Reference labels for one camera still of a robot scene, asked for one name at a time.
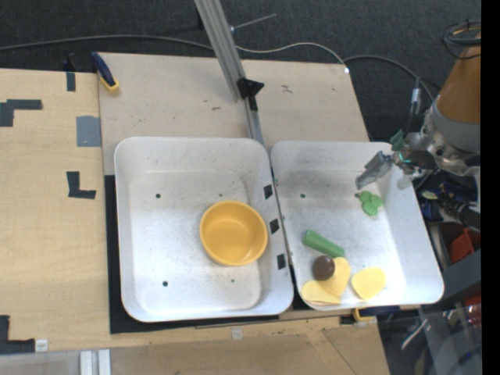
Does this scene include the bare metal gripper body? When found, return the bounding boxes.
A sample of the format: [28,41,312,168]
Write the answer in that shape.
[391,130,482,178]

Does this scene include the green grapes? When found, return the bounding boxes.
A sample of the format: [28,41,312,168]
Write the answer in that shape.
[354,190,385,217]

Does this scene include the white plastic tray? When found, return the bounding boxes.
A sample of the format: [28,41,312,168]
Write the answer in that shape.
[270,140,445,313]
[113,136,295,323]

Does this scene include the green cucumber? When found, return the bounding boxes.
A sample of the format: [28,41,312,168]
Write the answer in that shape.
[301,229,346,259]

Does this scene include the yellow potato crisp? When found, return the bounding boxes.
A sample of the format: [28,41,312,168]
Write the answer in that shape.
[350,266,388,302]
[300,279,342,306]
[318,256,352,298]

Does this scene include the brown chocolate ball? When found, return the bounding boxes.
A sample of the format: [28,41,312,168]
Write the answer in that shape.
[311,254,337,282]

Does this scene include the yellow bowl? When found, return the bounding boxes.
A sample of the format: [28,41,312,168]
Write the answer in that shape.
[198,199,270,267]

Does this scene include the pale wood board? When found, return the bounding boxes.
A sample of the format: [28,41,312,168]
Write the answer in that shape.
[95,52,383,349]

